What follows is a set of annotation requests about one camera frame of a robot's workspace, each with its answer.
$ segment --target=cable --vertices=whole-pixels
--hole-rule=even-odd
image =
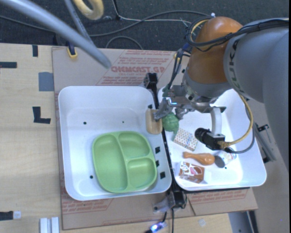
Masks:
[[[188,27],[186,35],[185,35],[187,42],[192,47],[195,47],[202,52],[206,52],[206,51],[210,50],[212,47],[221,45],[221,44],[227,42],[228,40],[230,40],[231,38],[239,36],[241,34],[253,33],[253,32],[258,32],[261,30],[266,30],[266,29],[276,28],[276,27],[285,27],[285,26],[289,25],[289,19],[270,19],[270,20],[262,21],[262,22],[259,22],[256,24],[244,26],[235,33],[229,33],[225,36],[222,36],[222,37],[219,37],[219,38],[207,41],[207,42],[195,42],[192,39],[193,31],[198,26],[200,26],[202,23],[204,23],[210,19],[211,19],[211,17],[201,17],[201,18],[197,19],[196,21],[192,22],[192,24]]]
[[[116,30],[116,31],[112,31],[112,32],[109,32],[109,33],[90,34],[90,37],[100,37],[100,36],[106,36],[106,35],[111,35],[111,34],[114,34],[114,33],[118,33],[118,32],[124,31],[126,29],[129,29],[129,28],[131,28],[133,26],[136,26],[141,22],[147,21],[148,19],[151,19],[151,18],[154,18],[154,17],[158,17],[158,16],[162,16],[162,15],[165,15],[165,14],[173,14],[173,13],[188,13],[188,14],[204,15],[203,13],[196,12],[196,11],[190,11],[190,10],[165,11],[165,12],[161,12],[161,13],[157,13],[157,14],[145,17],[145,18],[141,19],[140,21],[132,23],[132,24],[130,24],[130,25],[128,25],[128,26],[126,26],[126,27],[124,27],[122,29],[119,29],[119,30]]]
[[[141,20],[142,20],[142,19],[126,18],[126,17],[121,16],[121,15],[119,14],[118,10],[117,10],[117,7],[116,7],[116,5],[115,5],[115,1],[114,1],[114,0],[112,0],[112,3],[113,3],[113,7],[114,7],[114,10],[115,10],[115,13],[116,13],[116,15],[117,15],[119,18],[121,18],[121,19],[123,19],[123,20],[129,20],[129,21],[141,21]],[[180,21],[180,22],[183,22],[184,24],[185,24],[185,22],[190,23],[189,21],[184,21],[184,20],[182,20],[182,19],[152,19],[152,20],[150,20],[150,19],[146,19],[145,21]]]
[[[174,222],[175,222],[175,212],[174,212],[174,208],[171,208],[171,212],[172,212],[172,225],[171,225],[171,233],[174,233]]]
[[[36,28],[36,29],[39,29],[39,30],[43,30],[43,31],[54,33],[54,31],[52,31],[52,30],[45,29],[45,28],[42,28],[42,27],[39,27],[39,26],[35,26],[35,25],[29,24],[29,23],[26,23],[26,22],[22,22],[22,21],[19,21],[19,20],[15,20],[15,19],[12,19],[12,18],[9,18],[9,17],[5,17],[5,16],[1,16],[0,15],[0,18],[5,19],[5,20],[9,20],[9,21],[13,21],[13,22],[16,22],[16,23],[19,23],[19,24],[23,24],[23,25],[28,26],[28,27],[32,27],[32,28]]]
[[[174,79],[176,78],[177,74],[179,73],[179,69],[181,67],[181,62],[182,62],[182,57],[183,56],[190,57],[190,55],[184,54],[184,52],[190,53],[190,51],[188,51],[186,48],[187,48],[187,46],[184,45],[183,48],[178,49],[178,51],[176,52],[174,68],[173,68],[173,72],[171,74],[171,79],[170,79],[169,83],[166,86],[167,90],[169,90],[171,88],[171,85],[172,85]]]
[[[250,120],[249,127],[248,127],[247,132],[241,138],[239,138],[239,139],[237,139],[235,141],[232,141],[232,142],[218,141],[218,144],[223,149],[228,148],[229,146],[231,146],[233,144],[236,144],[236,143],[239,143],[240,141],[244,140],[249,135],[250,131],[252,130],[252,126],[253,126],[253,115],[252,115],[252,112],[250,110],[250,107],[249,107],[247,101],[244,99],[244,97],[242,95],[240,95],[240,94],[239,94],[239,96],[242,99],[246,109],[248,110],[249,120]]]
[[[141,50],[144,49],[144,48],[139,44],[138,41],[136,41],[136,40],[134,40],[133,38],[130,38],[130,37],[128,37],[128,36],[117,36],[117,37],[112,38],[110,41],[108,41],[108,43],[106,44],[105,48],[107,49],[108,46],[109,46],[109,44],[110,44],[112,41],[114,41],[114,40],[116,40],[116,39],[119,39],[119,38],[124,38],[124,39],[131,40],[131,41],[133,41],[134,43],[136,43],[136,44],[140,47]]]
[[[248,119],[250,120],[250,114],[249,114],[249,111],[247,110],[247,108],[246,108],[246,114],[247,114]],[[245,153],[245,152],[247,152],[248,150],[250,150],[253,147],[253,144],[255,143],[255,140],[256,140],[255,139],[255,136],[256,136],[256,133],[255,133],[254,130],[252,130],[252,140],[251,140],[251,143],[244,150],[234,151],[232,148],[226,148],[224,150],[225,150],[225,152],[230,152],[230,153],[237,153],[237,154],[238,153]]]
[[[41,23],[50,30],[60,34],[68,41],[82,48],[105,68],[111,66],[110,60],[97,49],[89,40],[80,35],[77,31],[69,27],[56,16],[41,8],[30,0],[0,0],[0,3],[30,17]]]
[[[64,0],[65,4],[66,4],[66,7],[68,9],[68,12],[70,13],[73,21],[74,21],[74,24],[76,25],[78,31],[80,32],[80,34],[82,34],[85,38],[87,38],[89,41],[93,42],[91,37],[88,35],[84,25],[82,24],[79,16],[78,16],[78,13],[76,12],[76,10],[74,9],[74,6],[71,2],[71,0]]]
[[[155,233],[155,232],[165,228],[167,226],[167,224],[165,223],[166,217],[167,217],[167,212],[165,212],[164,217],[163,217],[161,222],[158,222],[158,223],[152,225],[151,228],[149,230],[147,230],[145,233]]]

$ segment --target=toy sink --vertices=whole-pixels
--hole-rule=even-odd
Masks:
[[[65,188],[72,198],[154,194],[170,187],[162,135],[146,130],[146,110],[155,107],[150,91],[69,86],[60,91],[58,105]]]
[[[137,132],[100,135],[93,142],[92,152],[98,181],[107,191],[132,192],[144,189],[156,180],[151,146]]]
[[[162,90],[158,93],[162,99]],[[213,104],[214,106],[226,107],[222,115],[222,134],[226,136],[226,141],[239,139],[247,131],[249,119],[245,112],[244,103],[234,90],[228,90]],[[211,129],[212,121],[209,113],[198,111],[189,112],[179,121],[179,127],[194,135],[197,128]],[[166,140],[171,156],[172,167],[175,170],[175,180],[177,184],[187,191],[204,191],[217,189],[234,189],[260,186],[266,180],[266,170],[264,162],[255,141],[252,148],[241,154],[224,168],[219,168],[215,164],[203,166],[192,158],[183,158],[183,153],[188,151],[183,146],[173,141],[174,134],[166,132]],[[232,145],[234,150],[246,149],[252,141],[252,132],[243,141]],[[218,151],[210,150],[205,144],[198,142],[192,153],[211,153],[215,155]],[[207,182],[194,183],[181,179],[178,175],[178,167],[181,161],[189,162],[193,165],[202,166],[209,174]]]

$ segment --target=black camera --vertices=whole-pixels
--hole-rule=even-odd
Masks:
[[[198,128],[195,131],[195,137],[197,138],[197,140],[204,143],[206,147],[211,150],[221,150],[222,148],[218,144],[218,141],[225,140],[225,136],[223,134],[214,135],[209,129],[206,130],[203,128]]]

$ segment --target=cardboard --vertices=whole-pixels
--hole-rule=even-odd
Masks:
[[[81,49],[77,49],[77,51],[78,57],[71,59],[66,47],[52,48],[63,229],[161,220],[163,213],[154,212],[153,205],[162,201],[165,193],[90,201],[77,201],[67,194],[63,170],[58,94],[63,88],[71,85],[143,85],[144,78],[149,72],[157,73],[159,78],[157,88],[160,89],[170,81],[175,52],[101,49],[112,63],[110,69],[105,69]],[[183,57],[183,68],[186,67],[187,61],[188,58]],[[177,75],[174,83],[180,84],[181,80],[182,73]],[[188,194],[187,198],[187,206],[184,209],[178,209],[175,217],[210,215],[258,208],[251,188],[194,193]]]

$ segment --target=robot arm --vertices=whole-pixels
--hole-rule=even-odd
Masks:
[[[193,32],[199,27],[193,40]],[[220,117],[213,110],[218,108],[212,104],[225,91],[234,89],[243,99],[265,104],[279,150],[283,158],[287,157],[289,20],[266,19],[242,26],[227,17],[202,17],[188,28],[186,39],[193,49],[182,84],[171,86],[177,73],[175,67],[154,118],[164,117],[173,108],[179,120],[195,110],[211,113],[212,131],[198,129],[195,136],[213,150],[223,149],[224,145],[217,143],[224,139],[214,130],[214,121],[220,122]],[[205,142],[209,137],[213,146]],[[289,168],[288,158],[284,160]]]

